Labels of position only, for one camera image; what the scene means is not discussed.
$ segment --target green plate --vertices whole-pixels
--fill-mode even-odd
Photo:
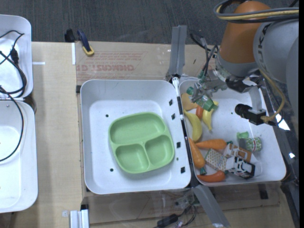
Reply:
[[[128,173],[143,173],[169,164],[174,145],[169,129],[155,113],[121,117],[109,127],[109,141],[119,166]]]

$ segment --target yellow cable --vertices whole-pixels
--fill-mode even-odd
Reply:
[[[217,13],[219,13],[221,6],[217,8]],[[275,12],[264,12],[264,13],[256,13],[256,14],[248,14],[248,15],[235,15],[235,16],[218,16],[219,19],[224,20],[240,20],[240,19],[256,19],[261,17],[269,17],[269,16],[278,16],[278,15],[291,15],[291,14],[299,14],[299,10],[285,10],[285,11],[275,11]]]
[[[266,73],[264,73],[261,69],[260,69],[260,72],[264,76],[264,78],[267,79],[267,81],[270,83],[270,85],[280,94],[280,96],[282,98],[282,102],[281,102],[278,110],[272,116],[261,116],[261,119],[263,120],[263,122],[268,123],[269,121],[274,120],[276,115],[278,115],[280,113],[280,111],[283,109],[284,104],[285,104],[285,96],[284,96],[283,92],[276,86],[274,81],[266,75]]]

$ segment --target plastic vegetable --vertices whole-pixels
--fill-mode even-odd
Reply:
[[[201,169],[206,164],[204,156],[201,154],[199,148],[195,145],[195,142],[191,138],[189,138],[189,144],[191,148],[194,166],[196,168]]]
[[[198,148],[207,148],[214,150],[223,150],[226,148],[227,143],[223,139],[209,139],[202,142],[197,142],[196,146]]]
[[[225,173],[223,171],[217,171],[212,175],[197,175],[198,179],[205,182],[218,182],[225,179]]]
[[[215,105],[219,105],[219,103],[217,101],[213,101],[213,103]],[[212,130],[211,116],[212,116],[213,111],[214,111],[214,109],[211,109],[210,111],[203,111],[203,122],[204,122],[204,124],[207,125],[209,131]]]
[[[195,114],[187,112],[185,110],[184,110],[184,114],[189,119],[192,125],[192,140],[196,142],[197,140],[199,140],[199,138],[203,133],[203,128],[201,126],[200,119]]]
[[[183,93],[181,94],[181,104],[184,110],[189,111],[192,109],[195,109],[198,104],[191,102],[191,100],[189,99],[189,94],[187,93]]]
[[[199,105],[198,107],[196,107],[196,112],[195,112],[195,115],[198,116],[198,118],[201,120],[202,117],[203,117],[203,111],[204,109],[201,108]]]

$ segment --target carrot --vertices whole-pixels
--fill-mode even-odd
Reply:
[[[207,149],[214,149],[214,150],[222,150],[225,149],[227,143],[223,139],[209,139],[202,142],[197,142],[196,146],[198,148],[207,148]]]
[[[205,159],[191,138],[189,138],[189,144],[190,144],[194,166],[199,169],[204,167],[206,164]]]
[[[200,120],[201,120],[202,117],[203,117],[203,111],[204,111],[204,109],[201,108],[199,105],[196,107],[196,112],[195,112],[195,114],[196,114],[196,116],[199,117]]]
[[[212,175],[197,175],[198,179],[205,182],[218,182],[225,179],[225,173],[223,171],[217,171]]]

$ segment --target blue and yellow clamp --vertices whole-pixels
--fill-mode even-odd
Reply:
[[[89,42],[87,41],[86,35],[84,34],[84,32],[81,29],[77,30],[77,34],[79,36],[79,39],[82,42],[82,49],[84,50],[85,54],[87,56],[92,56],[94,54],[94,50],[91,47],[91,45],[89,44]]]

